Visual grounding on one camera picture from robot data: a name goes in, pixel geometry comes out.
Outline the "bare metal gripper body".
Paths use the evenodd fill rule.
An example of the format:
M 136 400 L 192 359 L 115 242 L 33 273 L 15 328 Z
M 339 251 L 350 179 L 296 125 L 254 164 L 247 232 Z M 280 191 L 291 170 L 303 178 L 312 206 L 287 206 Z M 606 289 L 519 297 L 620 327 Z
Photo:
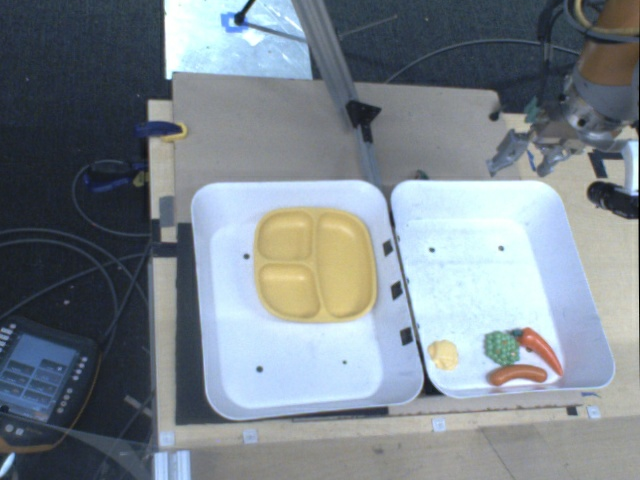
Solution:
M 619 136 L 629 119 L 615 119 L 579 101 L 546 102 L 531 124 L 532 142 L 544 152 L 559 148 L 566 154 L 577 154 L 585 147 L 618 153 L 624 147 Z

